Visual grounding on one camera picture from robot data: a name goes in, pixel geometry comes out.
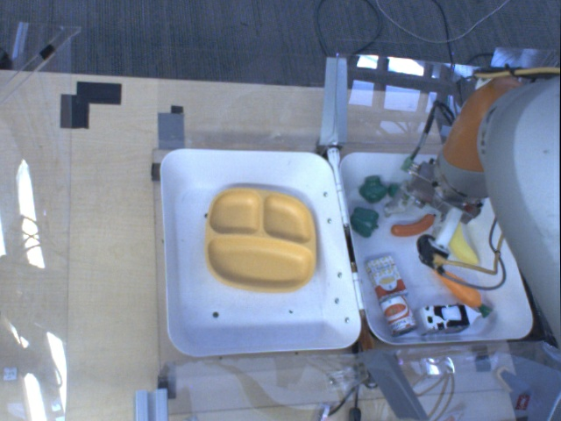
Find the toy food can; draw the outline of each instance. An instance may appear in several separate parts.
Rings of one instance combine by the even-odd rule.
[[[405,283],[397,271],[392,256],[369,260],[366,263],[366,272],[372,281],[379,303],[392,296],[407,294]]]
[[[380,303],[392,335],[397,337],[416,328],[415,317],[404,296],[394,296]]]

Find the green toy vegetable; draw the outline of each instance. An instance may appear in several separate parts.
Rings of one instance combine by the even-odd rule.
[[[378,227],[378,217],[376,210],[357,207],[351,215],[351,228],[362,237],[370,237]]]
[[[380,177],[377,175],[368,176],[365,179],[364,184],[362,184],[359,189],[359,194],[368,203],[377,203],[386,196],[386,193],[387,187],[382,184]]]

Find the yellow toy item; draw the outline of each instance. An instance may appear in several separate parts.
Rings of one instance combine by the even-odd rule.
[[[460,262],[469,263],[470,265],[479,265],[477,254],[465,240],[461,223],[458,223],[458,227],[448,246]]]
[[[316,268],[316,227],[297,198],[263,189],[227,189],[212,201],[204,252],[222,283],[261,292],[303,287]]]

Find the cable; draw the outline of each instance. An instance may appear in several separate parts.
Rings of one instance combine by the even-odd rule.
[[[432,107],[430,108],[427,121],[424,124],[424,129],[423,129],[423,133],[421,134],[421,138],[419,139],[419,142],[417,143],[415,150],[413,150],[413,153],[411,153],[411,155],[409,156],[410,161],[415,160],[415,157],[419,154],[421,148],[423,148],[425,141],[429,137],[430,128],[432,127],[432,123],[435,120],[435,113],[437,109],[439,109],[442,112],[442,115],[444,116],[444,118],[446,119],[449,125],[452,125],[452,123],[454,122],[454,113],[451,111],[451,109],[441,101],[435,100],[435,102],[432,104]]]
[[[469,60],[467,60],[465,63],[463,62],[463,64],[465,64],[466,66],[471,66],[472,62],[474,62],[475,60],[479,59],[479,58],[493,58],[494,54],[493,53],[477,53],[474,56],[472,56]]]
[[[443,380],[445,379],[445,375],[443,377],[441,377],[440,379],[438,379],[435,383],[433,383],[432,385],[430,385],[428,388],[424,389],[423,391],[420,392],[415,392],[415,396],[423,396],[426,395],[427,393],[429,393],[429,391],[431,391],[432,389],[434,389],[435,387],[437,387],[439,384],[441,384],[443,382]]]
[[[322,48],[322,51],[323,51],[323,54],[325,54],[325,56],[330,56],[328,48],[327,48],[327,44],[325,42],[325,38],[323,37],[323,34],[322,34],[322,27],[319,23],[319,11],[322,9],[322,6],[325,3],[325,1],[326,0],[320,0],[319,3],[316,6],[316,12],[314,13],[314,27],[316,28],[317,40],[319,41],[319,44],[320,44],[320,46]],[[376,26],[376,30],[374,31],[372,40],[370,40],[367,44],[364,44],[358,50],[351,53],[351,55],[355,55],[355,54],[359,54],[359,53],[364,52],[369,46],[371,46],[376,41],[376,39],[380,36],[380,32],[382,30],[380,13],[376,9],[376,7],[372,3],[370,3],[369,0],[362,0],[362,1],[365,2],[368,5],[368,8],[370,8],[372,10],[372,12],[376,15],[377,26]]]
[[[472,25],[471,28],[469,28],[466,32],[455,36],[453,38],[447,37],[446,39],[443,40],[434,40],[434,39],[428,39],[428,38],[424,38],[423,36],[419,36],[418,34],[415,34],[414,32],[411,32],[410,30],[408,30],[407,28],[401,26],[399,23],[397,23],[395,20],[393,20],[381,7],[380,5],[380,0],[375,0],[376,1],[376,5],[378,6],[378,9],[380,10],[380,12],[382,13],[382,15],[387,18],[387,20],[389,20],[392,24],[394,24],[395,26],[397,26],[400,30],[406,32],[407,34],[409,34],[410,36],[413,36],[416,39],[422,40],[424,42],[429,42],[430,44],[447,44],[450,42],[453,42],[455,40],[460,40],[462,38],[464,38],[465,36],[467,36],[470,32],[472,32],[475,28],[477,28],[477,26],[479,26],[481,23],[485,22],[488,18],[490,18],[492,15],[494,15],[496,12],[500,11],[502,8],[504,8],[508,3],[510,3],[511,0],[505,0],[504,3],[502,3],[499,7],[497,7],[496,9],[494,9],[493,11],[491,11],[489,14],[487,14],[486,16],[484,16],[483,18],[481,18],[480,20],[478,20],[477,22],[475,22],[475,24]]]
[[[489,247],[491,248],[491,250],[494,253],[494,266],[496,267],[497,263],[499,263],[501,265],[502,275],[501,275],[501,280],[499,281],[499,283],[497,283],[495,285],[492,285],[490,287],[484,287],[484,286],[481,286],[481,285],[471,284],[471,283],[466,282],[466,281],[460,281],[459,279],[456,279],[456,278],[448,275],[445,270],[443,270],[442,273],[440,273],[440,272],[438,272],[438,273],[444,279],[448,279],[449,281],[452,281],[452,282],[455,282],[457,284],[463,285],[465,287],[470,287],[470,288],[476,289],[476,290],[497,290],[499,287],[501,287],[502,284],[504,284],[505,281],[507,280],[507,270],[505,268],[505,263],[502,261],[502,258],[501,258],[501,247],[502,247],[502,241],[504,239],[502,234],[499,237],[499,242],[497,244],[497,247],[495,247],[494,244],[493,244],[493,234],[494,234],[494,230],[495,230],[496,225],[497,225],[497,218],[494,219],[493,224],[491,225],[491,230],[489,231],[489,239],[488,240],[489,240]]]
[[[448,19],[446,18],[446,14],[444,13],[444,9],[443,9],[442,5],[437,0],[430,0],[430,1],[432,3],[434,3],[435,6],[440,11],[440,15],[442,16],[442,20],[444,21],[444,32],[446,34],[446,38],[449,39],[450,38],[450,28],[448,26]],[[455,68],[455,61],[454,61],[454,53],[452,52],[451,41],[446,42],[446,47],[448,48],[448,55],[450,56],[450,66],[451,66],[451,71],[453,73],[454,68]]]
[[[456,392],[456,379],[454,378],[454,374],[448,375],[450,380],[450,393],[448,393],[448,399],[444,404],[444,407],[435,415],[434,419],[439,419],[450,407],[450,403],[452,402],[452,398],[454,397],[454,393]]]
[[[560,75],[561,69],[558,67],[538,67],[538,68],[501,68],[499,70],[480,70],[473,74],[476,78],[503,78],[505,76],[531,77],[534,75]]]
[[[339,404],[337,404],[333,409],[330,409],[330,413],[328,416],[333,416],[335,415],[338,411],[341,410],[341,407],[343,407],[346,402],[349,400],[349,398],[352,396],[352,393],[354,393],[355,391],[357,391],[357,388],[360,387],[360,385],[362,384],[362,382],[358,383],[357,385],[355,385],[354,387],[352,387],[349,392],[344,396],[344,398],[341,400],[341,402]]]
[[[359,391],[360,385],[358,385],[357,391],[354,392],[354,407],[349,410],[349,421],[360,421],[362,418],[362,412],[359,409]]]
[[[483,268],[483,267],[479,267],[477,265],[472,265],[471,263],[460,262],[460,261],[457,261],[457,260],[448,260],[448,259],[444,258],[443,256],[441,256],[439,254],[435,255],[434,262],[438,266],[452,265],[453,267],[468,268],[468,269],[473,270],[473,271],[480,271],[481,273],[485,273],[487,275],[495,276],[497,274],[497,271],[498,271],[497,265],[498,265],[499,259],[501,257],[501,247],[502,247],[502,242],[503,242],[504,239],[505,239],[504,236],[501,234],[501,236],[499,237],[499,242],[497,244],[497,249],[494,249],[493,269]]]
[[[445,378],[443,378],[444,380],[444,385],[442,387],[442,389],[440,390],[440,394],[438,395],[438,399],[435,402],[435,406],[432,408],[432,410],[427,413],[427,418],[431,419],[432,416],[437,412],[438,407],[440,406],[440,403],[442,402],[443,398],[444,398],[444,394],[446,393],[446,389],[448,388],[448,381],[450,380],[450,375],[446,375]]]

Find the toy sausage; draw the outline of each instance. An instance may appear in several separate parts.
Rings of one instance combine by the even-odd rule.
[[[410,225],[393,225],[391,233],[395,237],[411,237],[414,235],[419,235],[421,232],[429,229],[434,222],[435,216],[433,214],[427,214],[419,221]]]

